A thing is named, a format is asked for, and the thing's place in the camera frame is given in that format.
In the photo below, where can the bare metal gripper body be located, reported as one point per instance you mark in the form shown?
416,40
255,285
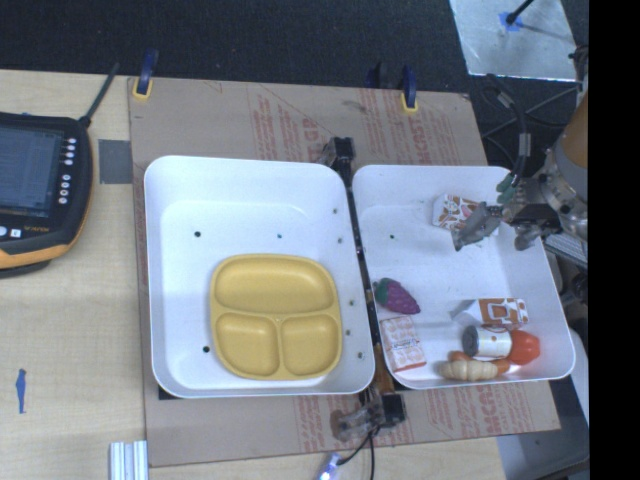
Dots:
537,212

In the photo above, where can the thin black and white rod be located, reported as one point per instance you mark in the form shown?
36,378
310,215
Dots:
361,258

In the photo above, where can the yellow divided plate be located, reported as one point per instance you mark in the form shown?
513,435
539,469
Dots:
275,313

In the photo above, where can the orange and white carton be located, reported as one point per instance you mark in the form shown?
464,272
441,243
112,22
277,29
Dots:
450,212
500,313

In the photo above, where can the beige croissant bread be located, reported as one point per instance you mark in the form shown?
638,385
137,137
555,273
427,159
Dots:
467,370

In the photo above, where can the brown cardboard board red print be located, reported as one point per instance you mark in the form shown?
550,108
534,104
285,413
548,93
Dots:
240,118

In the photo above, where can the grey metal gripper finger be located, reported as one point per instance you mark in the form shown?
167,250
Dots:
527,238
475,225

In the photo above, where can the white plastic tray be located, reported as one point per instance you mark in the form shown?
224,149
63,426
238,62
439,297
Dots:
430,263
225,208

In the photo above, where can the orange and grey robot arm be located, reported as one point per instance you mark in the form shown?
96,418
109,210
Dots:
579,133

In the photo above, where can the orange and white packet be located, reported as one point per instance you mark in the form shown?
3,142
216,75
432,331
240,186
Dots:
402,344

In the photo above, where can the purple grapes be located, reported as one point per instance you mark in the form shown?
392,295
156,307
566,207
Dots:
400,298

